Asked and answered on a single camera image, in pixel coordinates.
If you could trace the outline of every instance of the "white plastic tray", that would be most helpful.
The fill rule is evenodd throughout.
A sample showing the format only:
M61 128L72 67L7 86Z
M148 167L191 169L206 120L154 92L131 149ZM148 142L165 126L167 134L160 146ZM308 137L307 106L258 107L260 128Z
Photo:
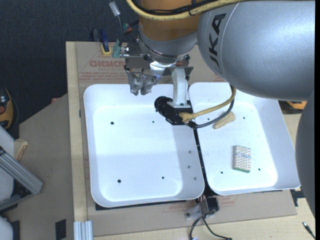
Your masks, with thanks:
M95 84L84 92L91 194L103 207L196 199L204 179L192 129L156 112L171 84L134 96L128 84Z
M189 98L194 112L214 107L231 95L227 83L194 83ZM196 118L212 120L228 106ZM277 100L236 92L235 121L197 130L210 188L220 195L294 189L300 186L295 150ZM251 149L251 171L233 169L233 147Z

